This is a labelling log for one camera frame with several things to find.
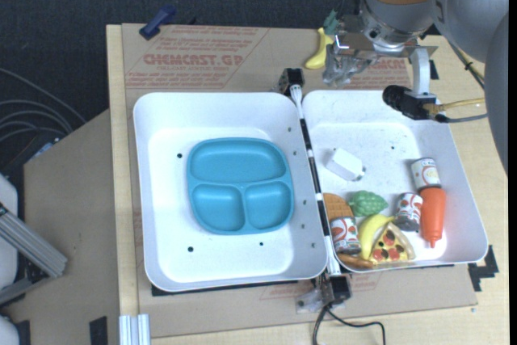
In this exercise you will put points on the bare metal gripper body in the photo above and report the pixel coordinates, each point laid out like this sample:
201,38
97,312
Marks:
359,40

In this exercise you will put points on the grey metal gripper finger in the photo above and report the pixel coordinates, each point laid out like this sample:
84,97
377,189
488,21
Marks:
331,66
350,70

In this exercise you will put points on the yellow banana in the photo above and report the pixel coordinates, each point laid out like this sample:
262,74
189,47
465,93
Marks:
368,230
319,52

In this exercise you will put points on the white plastic tray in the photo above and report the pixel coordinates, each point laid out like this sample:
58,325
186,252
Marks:
375,129
165,194

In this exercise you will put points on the thin black and white rod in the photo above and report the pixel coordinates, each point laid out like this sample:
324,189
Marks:
311,157

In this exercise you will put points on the white carton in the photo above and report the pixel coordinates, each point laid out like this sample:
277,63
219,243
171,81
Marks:
343,165

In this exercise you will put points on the yellow and white can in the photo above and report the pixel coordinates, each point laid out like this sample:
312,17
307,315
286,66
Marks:
426,173

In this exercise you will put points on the blue divided plate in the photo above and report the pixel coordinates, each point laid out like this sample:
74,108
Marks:
238,161

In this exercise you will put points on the green broccoli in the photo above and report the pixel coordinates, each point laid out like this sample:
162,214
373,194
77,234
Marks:
367,203

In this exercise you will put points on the brown waffle biscuit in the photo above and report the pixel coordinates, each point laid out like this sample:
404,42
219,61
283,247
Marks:
334,206

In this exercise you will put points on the brown cardboard board red print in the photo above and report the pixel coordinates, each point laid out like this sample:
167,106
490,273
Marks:
194,60

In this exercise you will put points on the red and white can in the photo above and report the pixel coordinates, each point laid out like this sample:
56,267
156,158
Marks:
408,210
344,234

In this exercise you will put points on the orange squeeze bottle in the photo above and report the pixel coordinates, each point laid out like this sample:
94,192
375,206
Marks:
433,214

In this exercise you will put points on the pizza slice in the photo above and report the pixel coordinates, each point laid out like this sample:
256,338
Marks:
392,246

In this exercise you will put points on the brown bread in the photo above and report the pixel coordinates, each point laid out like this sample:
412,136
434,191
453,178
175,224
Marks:
355,261

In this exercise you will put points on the black cylinder on white bracket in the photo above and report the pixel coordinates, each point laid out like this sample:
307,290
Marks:
414,103

